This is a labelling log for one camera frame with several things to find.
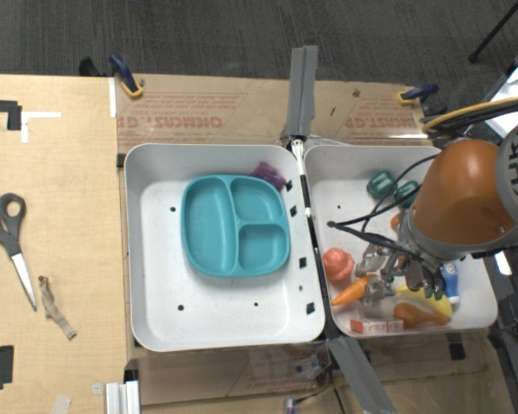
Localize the blue divided plate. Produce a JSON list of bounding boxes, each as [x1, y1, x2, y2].
[[180, 173, 292, 279]]

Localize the orange carrot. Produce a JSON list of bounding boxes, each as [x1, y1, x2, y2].
[[330, 273, 378, 307]]

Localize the grey cloth strip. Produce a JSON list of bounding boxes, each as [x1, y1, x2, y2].
[[37, 275, 79, 342]]

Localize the orange-brown chicken drumstick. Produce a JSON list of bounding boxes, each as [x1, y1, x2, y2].
[[392, 302, 451, 330]]

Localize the brown cardboard board red print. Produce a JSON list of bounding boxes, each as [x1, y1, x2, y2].
[[114, 73, 502, 407]]

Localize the yellow banana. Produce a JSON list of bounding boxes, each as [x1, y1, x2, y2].
[[392, 283, 454, 319]]

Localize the grey-handled scissors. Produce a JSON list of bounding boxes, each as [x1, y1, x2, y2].
[[0, 192, 39, 313]]

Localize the purple grapes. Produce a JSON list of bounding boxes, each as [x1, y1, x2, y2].
[[250, 160, 288, 191]]

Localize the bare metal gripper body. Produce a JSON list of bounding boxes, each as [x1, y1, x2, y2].
[[387, 248, 438, 293]]

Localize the white plastic tray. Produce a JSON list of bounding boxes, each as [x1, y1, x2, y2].
[[123, 142, 327, 354], [303, 144, 500, 340]]

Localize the pink doughnut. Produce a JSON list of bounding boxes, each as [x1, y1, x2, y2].
[[321, 247, 356, 284]]

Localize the blue and white bottle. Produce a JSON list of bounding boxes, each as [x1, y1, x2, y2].
[[440, 261, 462, 306]]

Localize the orange and white carton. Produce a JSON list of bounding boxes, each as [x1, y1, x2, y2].
[[350, 317, 405, 335]]

